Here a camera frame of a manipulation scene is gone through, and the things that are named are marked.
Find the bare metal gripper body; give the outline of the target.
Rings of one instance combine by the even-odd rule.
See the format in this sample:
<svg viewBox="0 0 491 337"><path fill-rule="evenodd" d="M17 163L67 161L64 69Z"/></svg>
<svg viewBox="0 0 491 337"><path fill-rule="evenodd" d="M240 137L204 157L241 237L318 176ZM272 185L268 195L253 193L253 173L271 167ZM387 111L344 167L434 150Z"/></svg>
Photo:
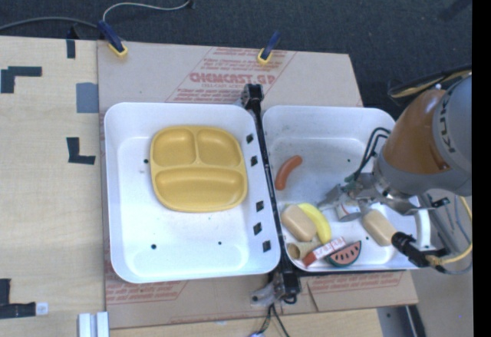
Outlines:
<svg viewBox="0 0 491 337"><path fill-rule="evenodd" d="M413 214L421 209L416 195L394 189L387 180L375 173L354 173L346 178L346 194L361 204L380 203L399 214Z"/></svg>

